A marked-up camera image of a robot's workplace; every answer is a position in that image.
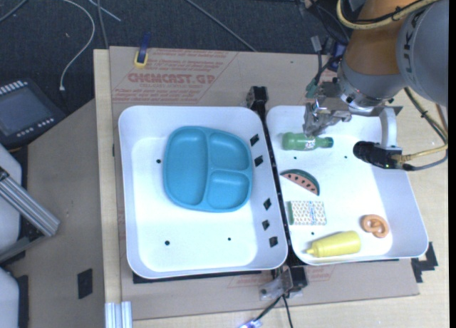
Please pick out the watermelon slice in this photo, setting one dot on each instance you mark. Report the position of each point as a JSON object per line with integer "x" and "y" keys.
{"x": 303, "y": 180}

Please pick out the white patterned packet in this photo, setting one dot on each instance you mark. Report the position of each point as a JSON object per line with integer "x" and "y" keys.
{"x": 308, "y": 213}

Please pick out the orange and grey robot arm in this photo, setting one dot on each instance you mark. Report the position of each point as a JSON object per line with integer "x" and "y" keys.
{"x": 377, "y": 48}

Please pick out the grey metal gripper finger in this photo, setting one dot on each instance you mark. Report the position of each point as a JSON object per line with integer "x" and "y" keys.
{"x": 322, "y": 123}
{"x": 308, "y": 121}

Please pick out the yellow squeeze bottle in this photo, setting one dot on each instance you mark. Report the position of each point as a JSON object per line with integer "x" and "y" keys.
{"x": 338, "y": 244}

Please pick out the blue divided plate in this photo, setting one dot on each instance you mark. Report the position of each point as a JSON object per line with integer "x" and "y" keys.
{"x": 206, "y": 169}

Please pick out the orange pretzel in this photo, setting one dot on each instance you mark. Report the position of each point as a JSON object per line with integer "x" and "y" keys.
{"x": 368, "y": 223}

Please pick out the black cylinder on white bracket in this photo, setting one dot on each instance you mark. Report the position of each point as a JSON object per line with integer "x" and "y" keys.
{"x": 375, "y": 153}

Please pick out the green bottle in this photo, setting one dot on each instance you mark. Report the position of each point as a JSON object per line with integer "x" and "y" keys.
{"x": 294, "y": 141}

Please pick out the white plastic tray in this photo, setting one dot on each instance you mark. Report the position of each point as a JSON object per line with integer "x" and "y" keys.
{"x": 199, "y": 241}
{"x": 356, "y": 191}

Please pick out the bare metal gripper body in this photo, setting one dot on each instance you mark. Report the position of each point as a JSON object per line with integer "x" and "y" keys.
{"x": 333, "y": 103}

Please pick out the brown cardboard board red print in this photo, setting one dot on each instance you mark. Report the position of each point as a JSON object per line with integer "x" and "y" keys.
{"x": 221, "y": 70}

